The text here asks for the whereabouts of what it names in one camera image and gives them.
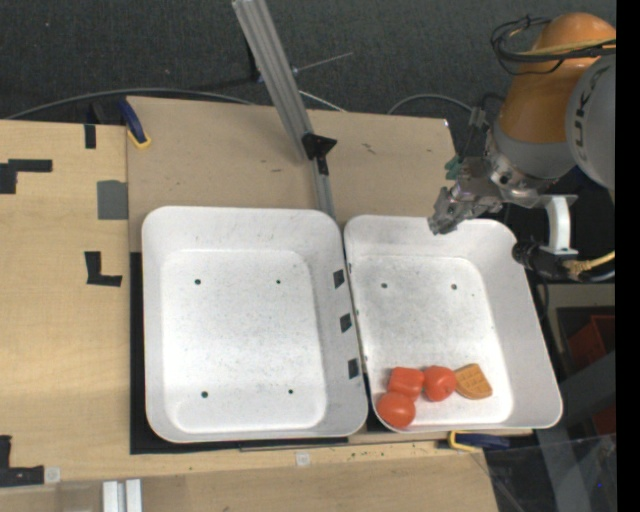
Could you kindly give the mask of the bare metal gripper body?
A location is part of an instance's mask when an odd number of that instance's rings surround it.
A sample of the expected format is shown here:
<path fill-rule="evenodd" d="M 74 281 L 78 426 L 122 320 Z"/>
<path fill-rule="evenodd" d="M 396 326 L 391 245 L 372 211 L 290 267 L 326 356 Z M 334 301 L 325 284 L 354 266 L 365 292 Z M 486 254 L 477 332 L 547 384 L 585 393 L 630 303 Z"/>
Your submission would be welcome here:
<path fill-rule="evenodd" d="M 448 162 L 450 200 L 474 203 L 474 217 L 497 213 L 506 204 L 536 207 L 551 185 L 551 170 L 540 159 L 514 162 L 500 152 L 454 156 Z"/>

